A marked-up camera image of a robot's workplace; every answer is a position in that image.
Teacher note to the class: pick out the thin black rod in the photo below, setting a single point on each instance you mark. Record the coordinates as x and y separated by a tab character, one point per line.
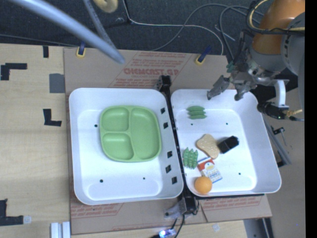
177	142

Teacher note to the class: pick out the orange ball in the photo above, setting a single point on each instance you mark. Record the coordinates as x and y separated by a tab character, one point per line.
203	185

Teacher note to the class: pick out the black box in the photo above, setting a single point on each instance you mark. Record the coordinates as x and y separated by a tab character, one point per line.
228	144

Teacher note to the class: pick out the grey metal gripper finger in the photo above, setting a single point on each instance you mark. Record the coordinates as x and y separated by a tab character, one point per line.
241	92
218	87

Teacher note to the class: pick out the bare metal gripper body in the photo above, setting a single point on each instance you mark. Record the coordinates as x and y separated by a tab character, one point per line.
247	74

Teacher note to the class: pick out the black cylinder on white bracket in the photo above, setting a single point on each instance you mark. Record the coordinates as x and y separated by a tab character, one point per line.
276	103

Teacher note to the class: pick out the brown cardboard board red print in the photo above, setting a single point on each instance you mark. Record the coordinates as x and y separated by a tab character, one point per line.
99	68

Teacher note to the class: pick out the white plastic tray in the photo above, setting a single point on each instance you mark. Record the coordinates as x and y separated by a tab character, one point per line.
86	157
247	157

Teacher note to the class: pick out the green divided plate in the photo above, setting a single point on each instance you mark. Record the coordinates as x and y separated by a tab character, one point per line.
130	133

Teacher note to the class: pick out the tan bread slice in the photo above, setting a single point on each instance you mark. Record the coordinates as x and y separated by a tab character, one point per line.
208	145

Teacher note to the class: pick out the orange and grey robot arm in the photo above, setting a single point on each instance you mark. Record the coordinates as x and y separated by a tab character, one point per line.
277	26

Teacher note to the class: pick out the red and white carton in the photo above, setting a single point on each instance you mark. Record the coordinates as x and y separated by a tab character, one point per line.
210	170

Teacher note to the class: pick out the green pea pods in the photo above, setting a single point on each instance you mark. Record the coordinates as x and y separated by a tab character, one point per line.
190	157
196	112

